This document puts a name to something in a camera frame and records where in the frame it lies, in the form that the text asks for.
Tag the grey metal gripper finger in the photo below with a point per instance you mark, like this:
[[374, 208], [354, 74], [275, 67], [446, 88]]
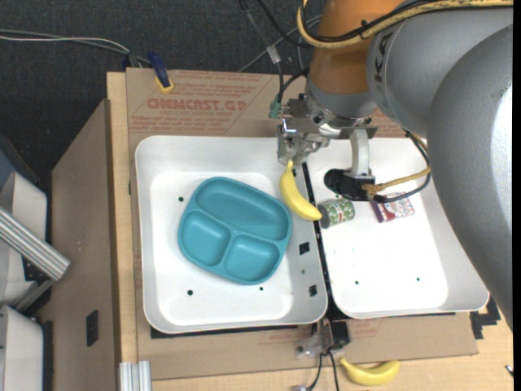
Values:
[[308, 149], [285, 151]]

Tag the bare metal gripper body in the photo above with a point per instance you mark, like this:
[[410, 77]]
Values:
[[304, 119]]

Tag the yellow banana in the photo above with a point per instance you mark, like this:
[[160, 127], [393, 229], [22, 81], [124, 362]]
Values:
[[368, 375], [294, 196]]

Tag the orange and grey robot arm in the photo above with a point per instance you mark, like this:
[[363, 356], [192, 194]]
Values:
[[456, 96]]

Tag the green patterned can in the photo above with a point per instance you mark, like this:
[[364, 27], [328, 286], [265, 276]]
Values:
[[338, 212]]

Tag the blue divided plate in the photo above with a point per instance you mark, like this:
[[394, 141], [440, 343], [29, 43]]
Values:
[[234, 230]]

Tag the brown cardboard board red print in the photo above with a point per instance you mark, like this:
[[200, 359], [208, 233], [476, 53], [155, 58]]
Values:
[[195, 108]]

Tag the purple and white carton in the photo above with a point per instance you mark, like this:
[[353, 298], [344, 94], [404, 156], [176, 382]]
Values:
[[397, 208]]

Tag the white plastic tray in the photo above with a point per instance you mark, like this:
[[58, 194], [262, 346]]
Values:
[[220, 300], [386, 267]]

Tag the black block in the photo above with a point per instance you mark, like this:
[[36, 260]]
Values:
[[340, 333]]

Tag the black cylinder on white bracket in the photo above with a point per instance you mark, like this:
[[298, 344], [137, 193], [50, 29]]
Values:
[[346, 183]]

